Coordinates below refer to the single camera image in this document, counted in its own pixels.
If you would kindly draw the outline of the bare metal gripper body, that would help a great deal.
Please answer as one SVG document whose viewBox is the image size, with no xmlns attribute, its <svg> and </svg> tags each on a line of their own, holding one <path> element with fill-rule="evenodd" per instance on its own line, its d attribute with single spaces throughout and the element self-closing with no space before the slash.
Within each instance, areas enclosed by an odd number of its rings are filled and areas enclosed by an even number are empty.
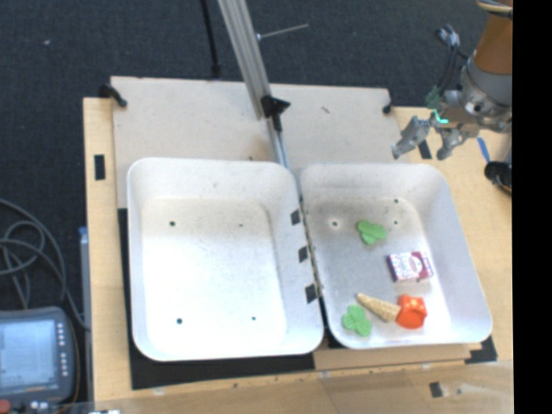
<svg viewBox="0 0 552 414">
<path fill-rule="evenodd" d="M 469 137 L 481 130 L 507 134 L 512 129 L 511 108 L 489 98 L 479 90 L 445 91 L 440 100 L 440 116 L 447 129 L 458 129 Z"/>
</svg>

